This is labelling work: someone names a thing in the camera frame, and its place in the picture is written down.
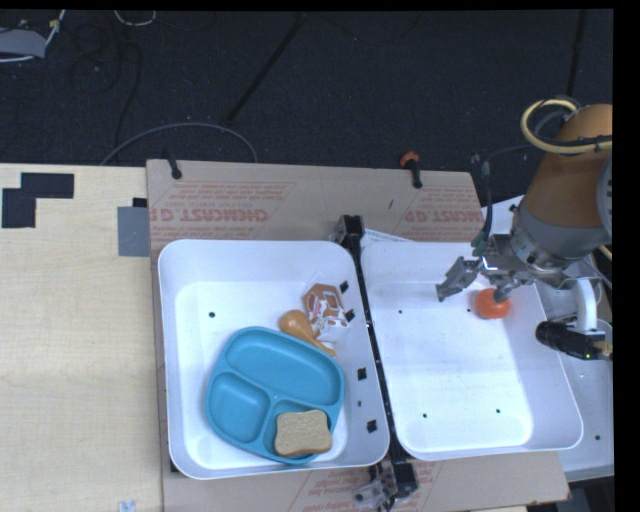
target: blue plate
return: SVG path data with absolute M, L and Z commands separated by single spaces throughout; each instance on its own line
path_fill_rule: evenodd
M 275 452 L 276 418 L 320 409 L 333 433 L 344 398 L 336 361 L 306 341 L 264 327 L 237 331 L 216 362 L 205 397 L 211 428 L 226 441 L 287 464 L 319 454 L 282 457 Z

